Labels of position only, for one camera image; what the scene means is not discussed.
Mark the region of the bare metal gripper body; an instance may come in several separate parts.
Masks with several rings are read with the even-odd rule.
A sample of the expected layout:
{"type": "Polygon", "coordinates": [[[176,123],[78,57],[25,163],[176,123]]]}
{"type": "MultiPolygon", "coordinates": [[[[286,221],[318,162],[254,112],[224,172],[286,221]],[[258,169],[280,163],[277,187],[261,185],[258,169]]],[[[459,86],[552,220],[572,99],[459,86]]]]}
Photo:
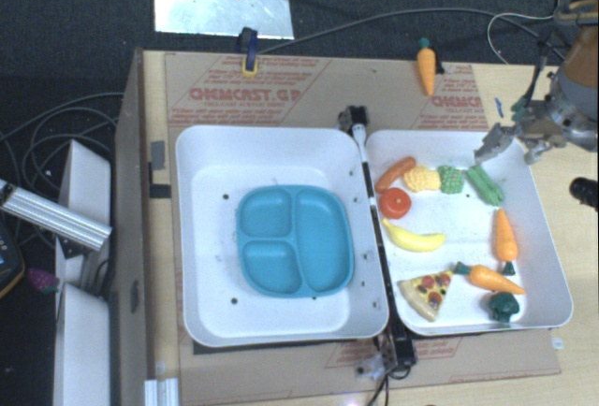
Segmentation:
{"type": "Polygon", "coordinates": [[[597,101],[578,106],[558,98],[529,102],[521,98],[512,112],[524,141],[536,141],[549,149],[568,143],[587,152],[597,151],[597,101]]]}

